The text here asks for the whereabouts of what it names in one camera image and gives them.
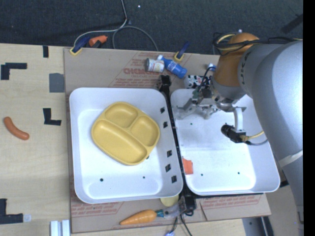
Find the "yellow divided plate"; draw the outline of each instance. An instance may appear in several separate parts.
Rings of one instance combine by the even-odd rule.
[[[137,165],[156,146],[160,130],[140,109],[126,102],[116,102],[96,119],[91,134],[103,152],[123,164]]]

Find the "white can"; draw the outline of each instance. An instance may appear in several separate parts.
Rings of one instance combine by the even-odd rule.
[[[148,72],[161,73],[163,72],[164,67],[165,65],[163,60],[147,59],[146,71]]]

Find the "toy carrot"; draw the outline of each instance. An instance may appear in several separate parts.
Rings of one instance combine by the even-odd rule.
[[[143,210],[134,214],[133,216],[123,220],[120,222],[120,225],[133,225],[133,224],[141,224],[148,223],[155,220],[157,217],[157,213],[153,210]]]

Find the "cardboard box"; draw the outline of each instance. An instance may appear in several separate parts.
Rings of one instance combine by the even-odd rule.
[[[159,54],[171,59],[174,53],[143,51],[123,51],[84,48],[77,56],[64,49],[65,93],[67,109],[67,131],[71,137],[69,95],[82,87],[116,88],[158,88],[160,73],[145,71],[146,59],[156,59]],[[202,76],[209,63],[217,64],[219,56],[185,54],[180,65],[188,70],[188,75]],[[184,88],[184,81],[170,75],[171,93]],[[68,139],[71,229],[73,233],[114,230],[132,227],[171,225],[172,218],[157,218],[152,223],[134,226],[120,226],[119,222],[130,215],[145,209],[163,209],[159,199],[113,202],[104,204],[86,204],[80,201],[74,191],[71,139]],[[236,219],[270,215],[270,208],[265,194],[213,197],[197,199],[197,209],[193,216],[185,216],[187,223],[213,220]]]

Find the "white tray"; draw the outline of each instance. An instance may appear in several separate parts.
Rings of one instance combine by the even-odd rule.
[[[159,141],[139,165],[117,162],[92,140],[94,121],[117,101],[134,105],[159,125]],[[69,104],[74,187],[79,199],[95,204],[165,198],[181,192],[183,179],[166,101],[160,92],[149,88],[78,88],[71,93]]]
[[[236,144],[221,133],[225,123],[234,125],[233,113],[218,111],[205,120],[199,109],[184,119],[176,119],[177,106],[184,106],[192,92],[193,89],[178,89],[171,95],[181,156],[193,163],[193,174],[185,175],[189,189],[202,196],[277,190],[280,177],[269,143],[261,146]],[[243,128],[247,135],[259,133],[262,128],[252,99],[244,96],[237,106],[247,107],[243,112]],[[253,142],[265,139],[262,135]]]

